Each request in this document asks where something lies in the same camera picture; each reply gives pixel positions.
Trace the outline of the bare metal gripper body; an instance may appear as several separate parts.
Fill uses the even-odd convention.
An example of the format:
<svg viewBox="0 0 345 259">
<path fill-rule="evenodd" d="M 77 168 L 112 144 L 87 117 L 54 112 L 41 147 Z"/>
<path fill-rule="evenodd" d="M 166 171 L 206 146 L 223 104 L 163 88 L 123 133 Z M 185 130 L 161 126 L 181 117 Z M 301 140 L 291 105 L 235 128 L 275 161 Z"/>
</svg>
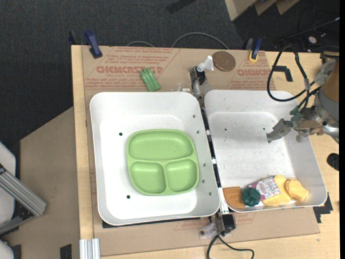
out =
<svg viewBox="0 0 345 259">
<path fill-rule="evenodd" d="M 339 121 L 320 108 L 306 108 L 293 120 L 293 128 L 300 134 L 328 134 L 339 137 Z"/>
</svg>

